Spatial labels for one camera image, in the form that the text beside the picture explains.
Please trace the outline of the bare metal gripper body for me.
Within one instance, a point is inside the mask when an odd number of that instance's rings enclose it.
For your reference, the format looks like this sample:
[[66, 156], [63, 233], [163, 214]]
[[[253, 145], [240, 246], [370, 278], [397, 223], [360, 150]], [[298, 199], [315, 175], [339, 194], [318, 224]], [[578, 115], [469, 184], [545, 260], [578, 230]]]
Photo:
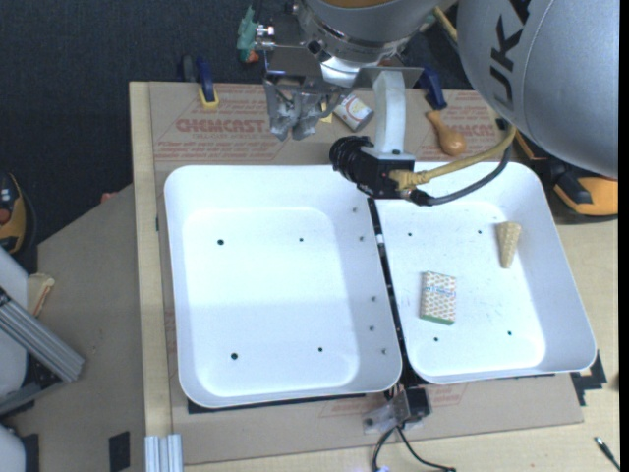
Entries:
[[319, 79], [344, 89], [363, 85], [361, 71], [396, 54], [399, 42], [354, 38], [329, 27], [316, 15], [280, 13], [272, 18], [266, 72], [292, 79]]

